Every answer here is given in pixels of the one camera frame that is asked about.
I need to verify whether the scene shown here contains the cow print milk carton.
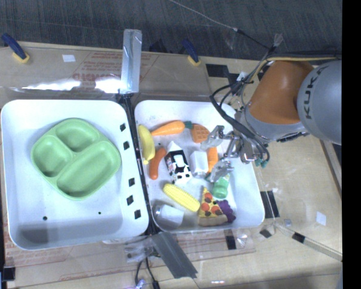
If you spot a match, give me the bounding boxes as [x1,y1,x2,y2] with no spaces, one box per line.
[164,140,194,187]

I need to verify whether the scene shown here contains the white carton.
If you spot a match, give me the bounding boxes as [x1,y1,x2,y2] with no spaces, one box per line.
[188,150,210,178]

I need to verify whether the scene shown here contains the purple grapes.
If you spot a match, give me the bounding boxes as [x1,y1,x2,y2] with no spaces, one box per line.
[216,199,237,224]

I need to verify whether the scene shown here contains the yellow banana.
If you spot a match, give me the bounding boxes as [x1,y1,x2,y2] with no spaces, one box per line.
[137,124,156,166]

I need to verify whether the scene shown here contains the green bottle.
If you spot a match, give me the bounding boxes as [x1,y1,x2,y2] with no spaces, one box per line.
[211,173,231,199]

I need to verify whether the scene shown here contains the orange carrot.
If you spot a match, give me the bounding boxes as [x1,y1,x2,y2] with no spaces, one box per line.
[150,120,194,137]

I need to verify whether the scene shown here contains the yellow corn cob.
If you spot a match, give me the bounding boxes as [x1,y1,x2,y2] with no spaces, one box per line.
[162,182,202,213]

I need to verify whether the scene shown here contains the small orange sausage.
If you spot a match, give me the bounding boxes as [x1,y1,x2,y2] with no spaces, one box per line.
[206,146,219,174]

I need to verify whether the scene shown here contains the white plastic tray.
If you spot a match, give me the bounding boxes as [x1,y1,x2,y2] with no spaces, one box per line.
[0,99,150,251]
[134,99,266,233]

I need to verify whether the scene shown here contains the pizza slice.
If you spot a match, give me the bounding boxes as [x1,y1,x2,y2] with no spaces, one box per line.
[197,187,229,227]

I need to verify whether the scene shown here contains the orange waffle cone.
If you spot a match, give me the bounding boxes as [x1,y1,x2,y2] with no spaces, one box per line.
[190,123,212,145]

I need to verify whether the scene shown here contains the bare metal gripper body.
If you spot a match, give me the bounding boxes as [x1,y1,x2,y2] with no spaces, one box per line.
[227,132,270,165]

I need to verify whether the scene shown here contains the green divided plate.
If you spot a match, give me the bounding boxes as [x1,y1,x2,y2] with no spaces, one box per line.
[30,117,122,201]

